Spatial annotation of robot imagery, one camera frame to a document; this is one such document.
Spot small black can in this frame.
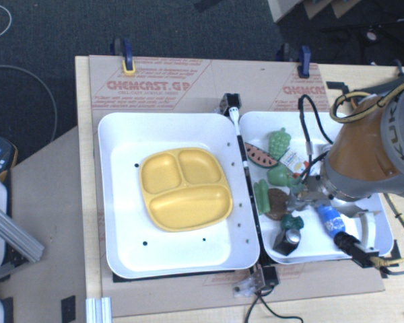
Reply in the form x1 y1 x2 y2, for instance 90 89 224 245
272 227 302 257

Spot black cylinder on white bracket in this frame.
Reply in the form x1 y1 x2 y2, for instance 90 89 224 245
334 211 380 268

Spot yellow divided plate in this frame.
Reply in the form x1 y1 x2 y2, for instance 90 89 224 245
139 147 234 233

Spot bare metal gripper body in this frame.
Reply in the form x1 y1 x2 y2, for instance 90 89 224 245
296 174 337 206

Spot thin black and white rod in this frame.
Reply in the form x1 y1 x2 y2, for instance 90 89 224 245
228 107 263 266

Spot white and orange carton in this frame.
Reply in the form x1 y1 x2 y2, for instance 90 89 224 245
278 147 311 178

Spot blue plastic bottle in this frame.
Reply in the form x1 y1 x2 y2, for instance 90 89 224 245
315 204 347 240

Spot white plastic tray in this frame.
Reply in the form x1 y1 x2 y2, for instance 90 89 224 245
97 112 261 280
238 110 395 266

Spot green toy broccoli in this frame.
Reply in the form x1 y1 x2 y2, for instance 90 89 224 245
280 213 305 231

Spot brown cardboard board red print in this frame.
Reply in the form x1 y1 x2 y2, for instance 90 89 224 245
88 55 386 318

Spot green toy asparagus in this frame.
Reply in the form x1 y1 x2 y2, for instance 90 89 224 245
252 179 272 216

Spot green toy grapes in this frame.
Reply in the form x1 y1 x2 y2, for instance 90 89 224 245
267 127 292 162

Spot brown biscuit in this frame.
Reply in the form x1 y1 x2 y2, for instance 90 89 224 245
265 187 291 221

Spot green toy pepper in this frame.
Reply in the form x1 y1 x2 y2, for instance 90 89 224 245
266 164 296 188

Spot red watermelon slice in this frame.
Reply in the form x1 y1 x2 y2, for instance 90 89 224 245
244 141 280 170

